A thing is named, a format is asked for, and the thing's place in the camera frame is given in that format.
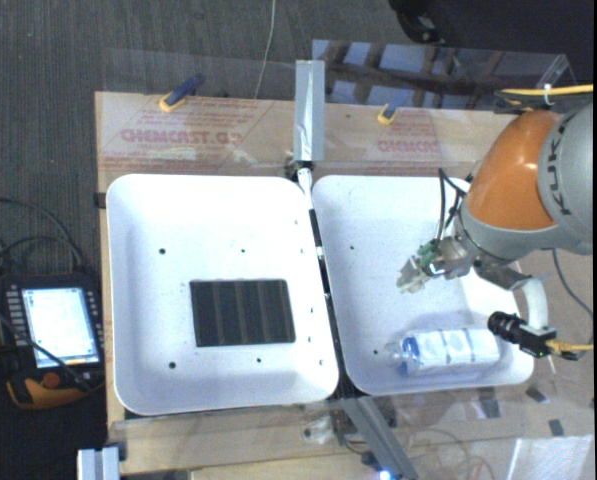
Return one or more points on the white plastic tray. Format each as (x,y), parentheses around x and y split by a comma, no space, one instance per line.
(373,248)
(218,218)

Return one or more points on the brown cardboard board red print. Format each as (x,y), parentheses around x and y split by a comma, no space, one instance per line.
(188,138)

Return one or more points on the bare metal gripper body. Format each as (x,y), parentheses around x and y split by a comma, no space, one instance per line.
(453,260)

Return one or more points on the black cylinder on white bracket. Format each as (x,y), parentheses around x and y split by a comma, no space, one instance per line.
(520,330)

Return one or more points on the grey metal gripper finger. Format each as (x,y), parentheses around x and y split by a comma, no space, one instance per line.
(418,264)
(406,280)

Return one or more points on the black ribbed rectangular mat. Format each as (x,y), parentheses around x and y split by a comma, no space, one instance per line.
(243,313)

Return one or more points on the clear plastic bottle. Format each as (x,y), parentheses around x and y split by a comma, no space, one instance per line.
(448,350)

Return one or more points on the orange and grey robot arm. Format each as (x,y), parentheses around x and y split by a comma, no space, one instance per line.
(513,188)

